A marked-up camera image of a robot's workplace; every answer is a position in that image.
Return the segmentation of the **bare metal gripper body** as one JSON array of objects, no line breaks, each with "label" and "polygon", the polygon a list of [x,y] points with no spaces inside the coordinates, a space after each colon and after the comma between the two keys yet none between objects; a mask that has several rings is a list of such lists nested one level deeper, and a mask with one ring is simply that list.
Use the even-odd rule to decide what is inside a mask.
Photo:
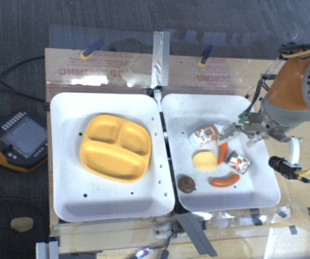
[{"label": "bare metal gripper body", "polygon": [[239,115],[241,131],[245,134],[262,134],[264,139],[273,138],[289,142],[286,133],[304,122],[303,112],[243,112]]}]

